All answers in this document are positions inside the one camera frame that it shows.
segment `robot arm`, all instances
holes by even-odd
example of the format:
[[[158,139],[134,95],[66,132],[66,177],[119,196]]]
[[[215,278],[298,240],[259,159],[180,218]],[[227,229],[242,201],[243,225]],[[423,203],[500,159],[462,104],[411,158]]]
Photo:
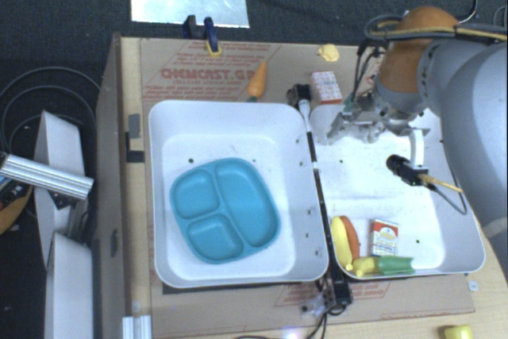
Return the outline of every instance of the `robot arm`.
[[[508,278],[506,31],[488,29],[490,39],[482,38],[482,27],[459,26],[443,10],[412,10],[394,31],[373,36],[397,41],[389,42],[371,98],[397,134],[426,108],[440,118],[448,164]],[[425,37],[435,32],[443,35]]]

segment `black electronic component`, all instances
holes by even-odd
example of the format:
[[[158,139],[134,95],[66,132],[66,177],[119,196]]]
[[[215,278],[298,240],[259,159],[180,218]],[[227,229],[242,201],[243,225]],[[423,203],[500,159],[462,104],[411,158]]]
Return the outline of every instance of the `black electronic component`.
[[[300,85],[297,83],[286,93],[286,102],[288,105],[298,109],[298,102],[301,100],[307,100],[310,102],[310,85]]]
[[[395,154],[388,157],[387,167],[395,175],[398,175],[402,181],[412,187],[422,186],[423,181],[420,179],[419,175],[429,172],[426,168],[412,168],[407,158],[396,156]]]
[[[30,185],[0,175],[0,210],[5,209],[15,200],[24,197],[29,188]]]

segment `cardboard box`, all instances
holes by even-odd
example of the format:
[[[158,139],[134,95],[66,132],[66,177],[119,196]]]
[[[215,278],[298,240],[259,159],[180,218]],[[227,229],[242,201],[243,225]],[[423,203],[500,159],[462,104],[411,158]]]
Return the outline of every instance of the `cardboard box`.
[[[314,282],[182,291],[157,277],[146,137],[151,107],[166,98],[245,101],[261,60],[268,61],[261,102],[284,102],[295,83],[327,68],[313,45],[221,45],[223,57],[210,59],[198,40],[114,38],[97,110],[95,309],[102,337],[121,337],[121,318],[142,314],[152,316],[157,339],[315,324],[301,309],[318,293]],[[354,67],[356,48],[340,47],[340,53],[341,63]],[[338,80],[352,89],[350,72],[341,70]],[[353,304],[329,324],[474,311],[463,275],[352,283],[351,289]]]
[[[342,93],[333,71],[313,72],[311,75],[313,98],[320,105],[341,103]]]
[[[396,256],[398,253],[398,225],[374,219],[371,223],[369,253],[373,256]]]

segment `toy banana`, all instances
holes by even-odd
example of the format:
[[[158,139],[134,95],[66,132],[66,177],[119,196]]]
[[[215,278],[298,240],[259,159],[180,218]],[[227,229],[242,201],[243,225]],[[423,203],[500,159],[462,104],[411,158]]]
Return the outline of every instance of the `toy banana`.
[[[339,264],[350,272],[352,270],[352,254],[349,248],[348,234],[342,219],[338,216],[333,218],[330,229]]]
[[[352,262],[352,267],[355,270],[356,277],[363,277],[364,274],[377,272],[378,257],[366,256],[366,257],[358,257]]]

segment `blue clamp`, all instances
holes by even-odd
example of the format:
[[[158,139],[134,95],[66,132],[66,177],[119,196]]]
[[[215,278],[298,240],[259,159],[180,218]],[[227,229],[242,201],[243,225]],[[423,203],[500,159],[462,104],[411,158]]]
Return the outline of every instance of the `blue clamp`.
[[[210,56],[219,56],[222,54],[221,46],[217,40],[217,33],[215,32],[214,21],[211,17],[205,17],[205,43],[206,49]]]

